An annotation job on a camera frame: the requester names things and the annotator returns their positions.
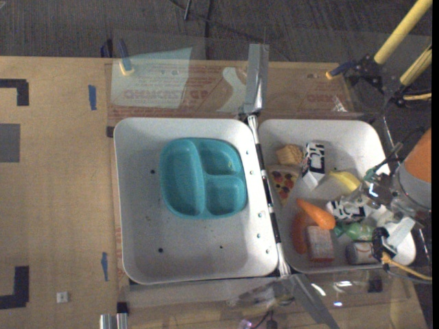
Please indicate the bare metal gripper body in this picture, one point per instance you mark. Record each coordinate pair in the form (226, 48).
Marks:
(385, 192)

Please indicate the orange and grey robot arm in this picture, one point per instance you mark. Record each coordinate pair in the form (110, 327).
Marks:
(419, 156)

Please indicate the brown cardboard board, red print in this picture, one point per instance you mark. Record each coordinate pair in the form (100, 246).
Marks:
(295, 91)

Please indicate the blue divided plate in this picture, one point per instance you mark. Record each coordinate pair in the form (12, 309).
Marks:
(202, 178)

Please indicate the toy pizza slice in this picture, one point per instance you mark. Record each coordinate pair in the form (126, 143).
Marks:
(283, 182)

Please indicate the orange sausage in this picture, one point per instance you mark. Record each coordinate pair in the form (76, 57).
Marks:
(299, 235)

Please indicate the orange carrot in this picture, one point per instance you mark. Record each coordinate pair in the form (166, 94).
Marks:
(317, 214)

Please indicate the black and white carton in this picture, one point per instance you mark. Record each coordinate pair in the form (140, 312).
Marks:
(343, 211)
(315, 159)

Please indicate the small grey can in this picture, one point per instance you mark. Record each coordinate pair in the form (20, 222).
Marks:
(358, 253)

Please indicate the yellow banana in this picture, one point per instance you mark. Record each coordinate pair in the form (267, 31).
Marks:
(337, 180)

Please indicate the tan toy bread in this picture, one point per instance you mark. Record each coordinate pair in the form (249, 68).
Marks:
(289, 154)

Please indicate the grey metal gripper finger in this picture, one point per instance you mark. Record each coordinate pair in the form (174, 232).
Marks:
(360, 190)
(353, 205)

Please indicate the white plastic tray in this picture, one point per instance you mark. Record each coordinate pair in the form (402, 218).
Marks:
(192, 245)
(353, 139)

